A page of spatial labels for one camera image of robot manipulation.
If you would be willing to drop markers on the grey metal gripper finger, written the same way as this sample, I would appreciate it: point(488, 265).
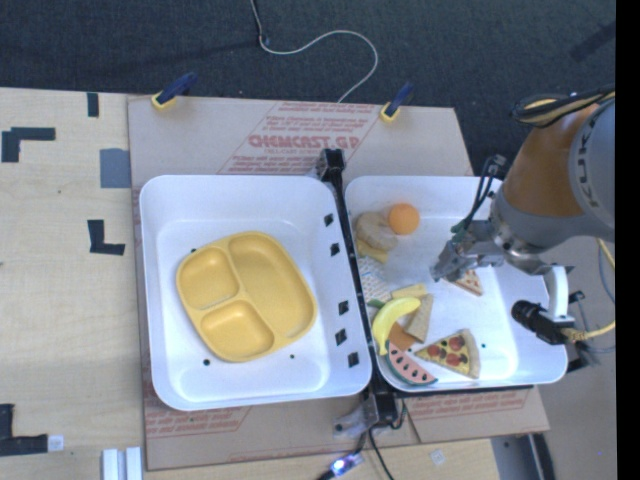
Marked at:
point(466, 271)
point(446, 264)

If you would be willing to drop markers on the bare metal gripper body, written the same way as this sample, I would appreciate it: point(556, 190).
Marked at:
point(482, 240)

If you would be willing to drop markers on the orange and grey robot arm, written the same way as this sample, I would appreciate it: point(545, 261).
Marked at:
point(545, 178)

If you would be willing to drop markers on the small toy pizza slice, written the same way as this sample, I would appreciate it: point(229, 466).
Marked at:
point(471, 283)

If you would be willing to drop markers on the yellow toy cheese piece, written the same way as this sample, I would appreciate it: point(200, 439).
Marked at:
point(412, 290)

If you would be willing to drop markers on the tan toy bread wedge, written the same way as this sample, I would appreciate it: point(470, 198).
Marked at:
point(420, 320)

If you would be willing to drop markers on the orange ball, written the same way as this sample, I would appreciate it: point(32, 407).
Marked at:
point(403, 218)

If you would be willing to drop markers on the white plastic tray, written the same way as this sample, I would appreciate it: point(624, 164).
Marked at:
point(500, 328)
point(165, 378)

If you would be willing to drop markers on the yellow toy fries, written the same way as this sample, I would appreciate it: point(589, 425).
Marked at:
point(374, 254)

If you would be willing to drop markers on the white patterned toy waffle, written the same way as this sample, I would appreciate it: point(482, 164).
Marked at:
point(372, 280)

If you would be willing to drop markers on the yellow banana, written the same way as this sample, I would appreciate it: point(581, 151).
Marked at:
point(387, 318)

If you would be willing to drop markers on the beige toy croissant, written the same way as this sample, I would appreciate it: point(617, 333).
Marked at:
point(372, 230)

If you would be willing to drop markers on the large toy pizza slice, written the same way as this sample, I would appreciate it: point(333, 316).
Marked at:
point(452, 355)

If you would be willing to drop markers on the orange toy cheese slice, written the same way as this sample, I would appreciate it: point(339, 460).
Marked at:
point(401, 339)

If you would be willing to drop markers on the thin black rod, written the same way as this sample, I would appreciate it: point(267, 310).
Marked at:
point(351, 248)

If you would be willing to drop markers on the red toy watermelon slice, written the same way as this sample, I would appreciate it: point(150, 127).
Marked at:
point(407, 368)

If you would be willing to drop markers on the yellow divided plate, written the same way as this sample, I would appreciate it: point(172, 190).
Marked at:
point(260, 268)

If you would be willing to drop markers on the brown cardboard board red print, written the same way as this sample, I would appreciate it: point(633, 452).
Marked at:
point(200, 133)

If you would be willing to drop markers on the black cylinder on white bracket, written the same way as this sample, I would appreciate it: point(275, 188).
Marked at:
point(540, 320)

